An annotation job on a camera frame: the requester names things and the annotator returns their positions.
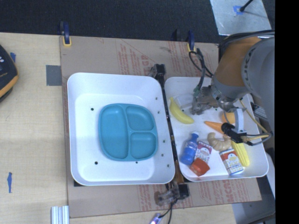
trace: table surface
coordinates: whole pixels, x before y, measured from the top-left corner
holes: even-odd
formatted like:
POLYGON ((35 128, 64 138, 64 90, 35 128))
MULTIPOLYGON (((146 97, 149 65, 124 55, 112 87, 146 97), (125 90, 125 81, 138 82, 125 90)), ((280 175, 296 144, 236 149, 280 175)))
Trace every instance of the table surface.
MULTIPOLYGON (((68 205, 62 88, 46 85, 45 68, 60 65, 59 36, 0 33, 0 45, 16 54, 20 74, 0 103, 0 223, 49 224, 51 207, 68 205)), ((147 224, 155 213, 71 218, 70 223, 147 224)), ((160 224, 167 222, 168 215, 160 224)), ((171 224, 179 223, 233 224, 235 217, 231 204, 174 209, 171 224)))

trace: yellow corn cob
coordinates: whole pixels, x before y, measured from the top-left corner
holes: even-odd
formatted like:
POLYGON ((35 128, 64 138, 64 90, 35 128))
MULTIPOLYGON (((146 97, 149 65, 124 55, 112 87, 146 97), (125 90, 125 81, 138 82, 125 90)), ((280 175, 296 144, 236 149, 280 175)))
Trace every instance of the yellow corn cob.
POLYGON ((232 141, 232 147, 237 153, 242 166, 247 167, 250 164, 250 161, 244 143, 235 143, 232 141))

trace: small carton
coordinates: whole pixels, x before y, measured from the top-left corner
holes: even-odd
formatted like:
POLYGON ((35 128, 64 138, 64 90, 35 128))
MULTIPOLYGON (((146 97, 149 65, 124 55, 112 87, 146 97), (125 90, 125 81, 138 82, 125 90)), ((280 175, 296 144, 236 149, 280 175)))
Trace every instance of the small carton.
POLYGON ((234 149, 228 149, 223 152, 220 152, 219 154, 229 175, 244 170, 234 149))
POLYGON ((195 153, 194 160, 196 158, 200 158, 201 160, 205 161, 208 164, 210 155, 212 152, 212 146, 210 146, 202 141, 198 141, 197 144, 198 145, 197 145, 197 150, 195 153))

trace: blue divided dish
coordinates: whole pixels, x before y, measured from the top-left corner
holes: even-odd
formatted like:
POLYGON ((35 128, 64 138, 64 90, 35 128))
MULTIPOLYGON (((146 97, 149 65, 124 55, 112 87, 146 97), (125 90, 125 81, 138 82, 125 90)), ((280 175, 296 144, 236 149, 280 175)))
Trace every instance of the blue divided dish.
POLYGON ((117 161, 145 160, 158 148, 155 119, 140 105, 106 105, 100 112, 99 137, 105 155, 117 161))

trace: cardboard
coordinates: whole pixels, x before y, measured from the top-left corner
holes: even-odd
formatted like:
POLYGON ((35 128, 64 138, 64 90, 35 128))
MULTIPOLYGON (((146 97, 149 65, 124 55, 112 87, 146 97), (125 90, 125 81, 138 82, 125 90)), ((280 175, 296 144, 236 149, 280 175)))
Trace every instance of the cardboard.
MULTIPOLYGON (((76 72, 123 75, 148 75, 154 64, 165 64, 165 80, 169 77, 200 77, 188 56, 186 42, 144 41, 130 39, 72 37, 72 45, 63 45, 60 37, 64 135, 66 149, 67 188, 71 218, 129 212, 165 210, 158 206, 155 193, 166 191, 165 185, 80 186, 70 169, 67 80, 76 72)), ((212 72, 218 65, 217 44, 195 43, 212 72)), ((201 67, 193 56, 195 63, 201 67)), ((261 200, 256 178, 206 182, 188 182, 190 196, 173 208, 188 208, 261 200)))

